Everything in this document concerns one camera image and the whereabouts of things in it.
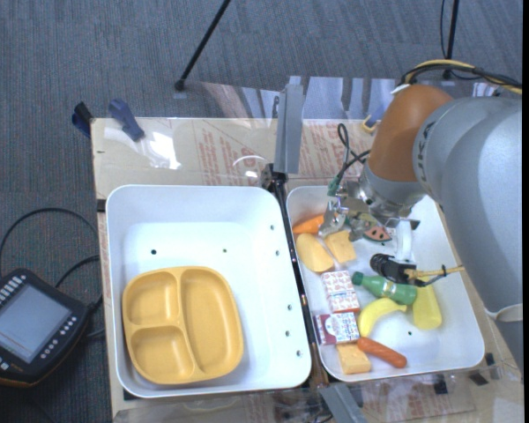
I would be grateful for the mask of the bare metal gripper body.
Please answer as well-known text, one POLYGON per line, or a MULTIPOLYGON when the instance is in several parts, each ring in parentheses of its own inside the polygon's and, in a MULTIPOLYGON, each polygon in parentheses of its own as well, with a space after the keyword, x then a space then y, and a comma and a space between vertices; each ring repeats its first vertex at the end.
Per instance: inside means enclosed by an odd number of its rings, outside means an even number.
POLYGON ((409 220, 413 207, 420 201, 420 187, 412 182, 346 180, 336 196, 339 200, 336 208, 347 211, 348 225, 350 219, 364 219, 371 222, 370 229, 375 226, 394 229, 402 220, 409 220))

